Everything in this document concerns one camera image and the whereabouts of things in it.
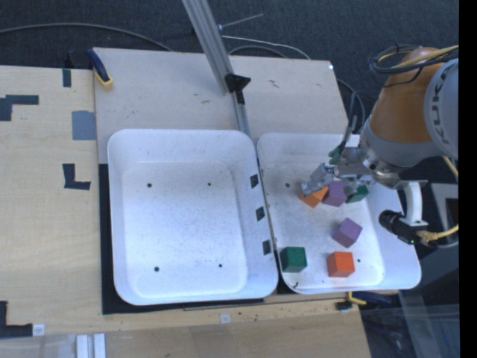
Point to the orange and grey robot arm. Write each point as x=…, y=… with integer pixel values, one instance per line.
x=404, y=114

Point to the black cylinder on white bracket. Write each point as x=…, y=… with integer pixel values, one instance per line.
x=400, y=226

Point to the orange cube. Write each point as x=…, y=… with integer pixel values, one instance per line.
x=314, y=198
x=340, y=264

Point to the white plastic tray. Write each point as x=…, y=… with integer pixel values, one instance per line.
x=182, y=218
x=313, y=233

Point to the purple cube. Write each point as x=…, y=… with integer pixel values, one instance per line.
x=346, y=232
x=335, y=194

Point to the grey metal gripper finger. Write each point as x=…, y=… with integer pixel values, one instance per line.
x=319, y=179
x=352, y=187

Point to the green cube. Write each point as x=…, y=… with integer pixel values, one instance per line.
x=293, y=259
x=358, y=194

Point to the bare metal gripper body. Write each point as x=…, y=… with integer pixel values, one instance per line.
x=356, y=164

